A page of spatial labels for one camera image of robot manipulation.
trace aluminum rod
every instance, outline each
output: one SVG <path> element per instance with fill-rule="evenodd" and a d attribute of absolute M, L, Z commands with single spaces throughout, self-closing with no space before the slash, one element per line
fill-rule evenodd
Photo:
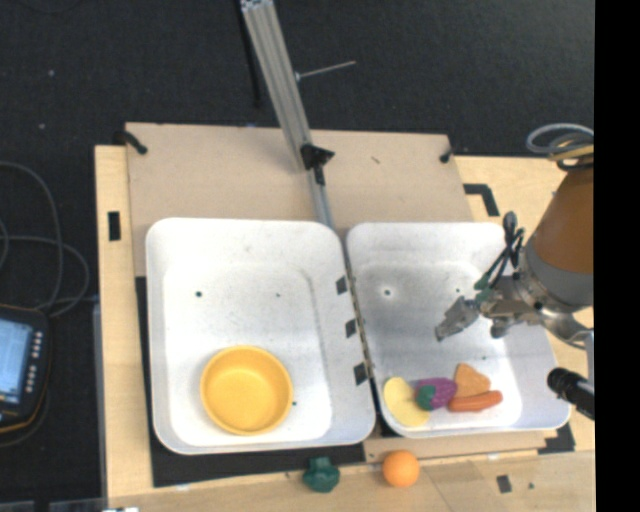
<path fill-rule="evenodd" d="M 278 122 L 297 167 L 308 175 L 318 221 L 334 229 L 325 187 L 302 160 L 301 148 L 312 144 L 311 132 L 273 0 L 241 0 L 241 6 Z"/>

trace orange toy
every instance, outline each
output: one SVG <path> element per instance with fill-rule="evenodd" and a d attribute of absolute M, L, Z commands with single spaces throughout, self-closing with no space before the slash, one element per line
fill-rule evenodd
<path fill-rule="evenodd" d="M 455 394 L 456 398 L 479 395 L 491 389 L 489 377 L 481 374 L 466 363 L 460 363 L 456 367 L 453 380 L 458 385 L 458 390 Z"/>
<path fill-rule="evenodd" d="M 382 475 L 393 487 L 410 487 L 420 476 L 420 464 L 410 451 L 397 450 L 384 459 Z"/>
<path fill-rule="evenodd" d="M 500 391 L 485 391 L 478 395 L 454 397 L 447 407 L 451 412 L 478 412 L 502 402 Z"/>

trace yellow bowl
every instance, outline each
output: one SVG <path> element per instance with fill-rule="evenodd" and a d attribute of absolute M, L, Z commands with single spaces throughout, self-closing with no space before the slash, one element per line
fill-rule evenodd
<path fill-rule="evenodd" d="M 291 377 L 271 353 L 232 347 L 213 356 L 202 373 L 200 397 L 209 417 L 223 429 L 256 435 L 276 428 L 289 414 Z"/>

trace green toy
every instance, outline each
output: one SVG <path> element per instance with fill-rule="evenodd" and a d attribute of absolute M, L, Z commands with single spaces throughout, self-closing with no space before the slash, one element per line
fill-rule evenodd
<path fill-rule="evenodd" d="M 302 475 L 302 480 L 316 492 L 328 493 L 338 485 L 340 470 L 331 464 L 329 457 L 309 459 L 309 469 Z"/>
<path fill-rule="evenodd" d="M 435 386 L 422 386 L 418 389 L 418 393 L 416 393 L 416 402 L 418 402 L 418 405 L 425 411 L 433 411 L 431 400 L 433 400 L 434 396 L 436 396 Z"/>

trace screen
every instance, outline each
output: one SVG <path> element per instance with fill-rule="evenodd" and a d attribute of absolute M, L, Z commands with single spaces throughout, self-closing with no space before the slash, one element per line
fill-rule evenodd
<path fill-rule="evenodd" d="M 0 394 L 19 400 L 33 329 L 0 318 Z"/>

